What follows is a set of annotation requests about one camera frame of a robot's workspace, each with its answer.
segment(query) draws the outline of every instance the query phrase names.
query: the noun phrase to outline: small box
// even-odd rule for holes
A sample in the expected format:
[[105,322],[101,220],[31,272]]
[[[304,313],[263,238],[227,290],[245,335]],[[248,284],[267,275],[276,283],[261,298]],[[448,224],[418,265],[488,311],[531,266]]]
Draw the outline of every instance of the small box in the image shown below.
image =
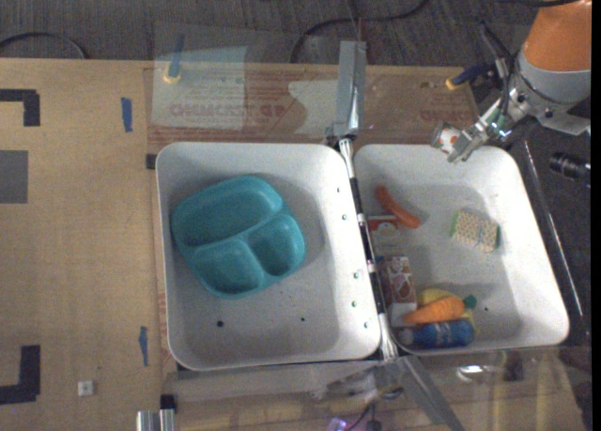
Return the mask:
[[451,238],[468,247],[492,253],[499,244],[499,225],[467,209],[453,218]]
[[403,316],[417,309],[417,296],[399,223],[394,216],[375,216],[368,222],[388,318],[394,328],[405,327]]

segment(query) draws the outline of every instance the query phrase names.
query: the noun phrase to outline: blue spray bottle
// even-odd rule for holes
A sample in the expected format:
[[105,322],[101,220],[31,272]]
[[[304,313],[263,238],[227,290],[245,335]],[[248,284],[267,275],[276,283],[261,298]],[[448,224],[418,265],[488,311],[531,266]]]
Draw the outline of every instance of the blue spray bottle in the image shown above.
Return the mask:
[[467,346],[473,341],[474,328],[467,319],[423,324],[404,328],[399,339],[404,346],[438,347]]

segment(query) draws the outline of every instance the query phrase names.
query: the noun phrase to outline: teal plate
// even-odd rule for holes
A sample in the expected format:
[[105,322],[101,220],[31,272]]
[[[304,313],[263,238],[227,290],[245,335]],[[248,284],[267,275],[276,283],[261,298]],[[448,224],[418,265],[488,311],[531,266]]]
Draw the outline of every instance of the teal plate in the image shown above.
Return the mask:
[[184,199],[171,215],[171,232],[196,278],[227,299],[281,281],[306,252],[285,200],[256,176],[233,177]]

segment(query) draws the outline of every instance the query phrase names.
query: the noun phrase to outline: yellow sponge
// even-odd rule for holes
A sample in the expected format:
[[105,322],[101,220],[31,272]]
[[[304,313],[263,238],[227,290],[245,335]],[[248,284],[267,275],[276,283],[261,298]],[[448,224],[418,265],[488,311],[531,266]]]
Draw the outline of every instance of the yellow sponge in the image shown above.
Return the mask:
[[451,237],[485,253],[491,253],[499,243],[499,225],[465,209],[459,210],[453,219]]

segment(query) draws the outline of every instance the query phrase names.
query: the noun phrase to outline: white bin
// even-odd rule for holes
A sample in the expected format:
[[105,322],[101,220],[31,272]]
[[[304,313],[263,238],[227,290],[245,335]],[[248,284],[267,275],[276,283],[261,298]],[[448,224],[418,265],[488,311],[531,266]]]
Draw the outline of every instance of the white bin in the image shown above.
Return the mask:
[[[384,183],[422,225],[404,230],[418,290],[444,287],[478,300],[478,328],[465,353],[560,343],[569,321],[521,175],[511,156],[484,147],[449,164],[430,146],[365,146],[355,156],[364,211],[381,214],[373,194]],[[210,294],[177,250],[169,215],[194,192],[255,174],[290,205],[307,243],[303,266],[240,300]],[[177,143],[157,159],[167,299],[167,332],[178,362],[193,370],[364,359],[380,329],[347,170],[319,145]],[[453,215],[469,207],[501,226],[491,254],[450,239]]]

